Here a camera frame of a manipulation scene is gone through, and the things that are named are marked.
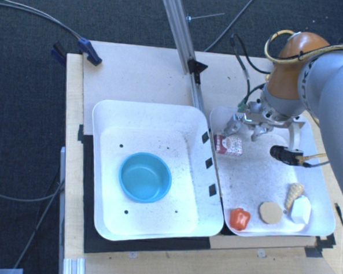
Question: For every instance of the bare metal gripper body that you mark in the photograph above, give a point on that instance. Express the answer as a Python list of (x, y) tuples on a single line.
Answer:
[(262, 116)]

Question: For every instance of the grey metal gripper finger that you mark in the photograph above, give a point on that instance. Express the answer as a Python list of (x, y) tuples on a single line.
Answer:
[(258, 133), (233, 126)]

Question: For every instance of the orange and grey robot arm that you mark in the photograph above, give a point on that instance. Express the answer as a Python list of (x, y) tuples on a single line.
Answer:
[(325, 85)]

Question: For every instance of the red and white carton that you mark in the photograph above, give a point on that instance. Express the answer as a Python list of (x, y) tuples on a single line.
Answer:
[(230, 145)]

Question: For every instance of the white plastic tray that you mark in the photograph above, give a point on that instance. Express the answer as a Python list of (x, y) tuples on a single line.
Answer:
[(253, 179), (154, 225)]

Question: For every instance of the beige ice cream cone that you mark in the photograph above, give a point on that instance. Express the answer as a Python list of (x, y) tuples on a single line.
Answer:
[(293, 194)]

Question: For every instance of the tan round biscuit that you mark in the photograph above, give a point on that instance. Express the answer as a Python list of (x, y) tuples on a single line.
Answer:
[(270, 212)]

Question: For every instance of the red bell pepper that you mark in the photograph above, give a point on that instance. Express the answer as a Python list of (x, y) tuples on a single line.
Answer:
[(239, 219)]

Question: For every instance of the blue bowl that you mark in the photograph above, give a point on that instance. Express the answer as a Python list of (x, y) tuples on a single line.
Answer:
[(145, 178)]

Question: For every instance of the pale flat board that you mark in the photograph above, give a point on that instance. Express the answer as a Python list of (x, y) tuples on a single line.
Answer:
[(134, 73)]

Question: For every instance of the black cylinder on white bracket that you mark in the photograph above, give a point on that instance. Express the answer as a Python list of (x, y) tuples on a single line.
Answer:
[(286, 155)]

